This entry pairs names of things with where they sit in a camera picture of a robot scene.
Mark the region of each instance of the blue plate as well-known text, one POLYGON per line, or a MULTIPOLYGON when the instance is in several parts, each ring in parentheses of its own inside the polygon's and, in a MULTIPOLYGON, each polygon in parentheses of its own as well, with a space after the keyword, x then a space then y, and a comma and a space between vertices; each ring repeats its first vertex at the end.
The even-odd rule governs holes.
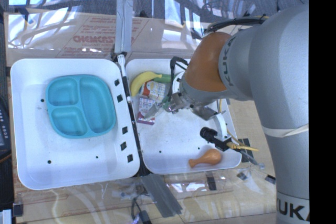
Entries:
POLYGON ((110 89, 96 76, 54 79, 47 86, 46 102, 54 130, 67 138, 102 135, 116 122, 110 89))

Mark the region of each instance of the orange plastic toy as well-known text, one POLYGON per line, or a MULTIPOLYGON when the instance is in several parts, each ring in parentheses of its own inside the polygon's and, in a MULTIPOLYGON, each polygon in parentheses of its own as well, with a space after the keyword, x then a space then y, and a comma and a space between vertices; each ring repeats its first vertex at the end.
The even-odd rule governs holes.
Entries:
POLYGON ((208 164, 215 165, 219 163, 221 159, 222 159, 221 153, 218 150, 212 148, 208 150, 206 153, 204 153, 202 157, 198 159, 190 159, 189 165, 191 168, 193 168, 195 165, 199 163, 208 163, 208 164))

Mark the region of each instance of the yellow banana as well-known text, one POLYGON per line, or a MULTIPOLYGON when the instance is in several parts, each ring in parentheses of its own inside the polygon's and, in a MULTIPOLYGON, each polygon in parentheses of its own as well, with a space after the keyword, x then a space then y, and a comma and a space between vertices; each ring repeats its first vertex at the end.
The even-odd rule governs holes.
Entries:
POLYGON ((141 86, 146 82, 155 78, 161 78, 162 74, 156 74, 152 71, 146 71, 136 76, 131 82, 131 95, 136 96, 141 86))

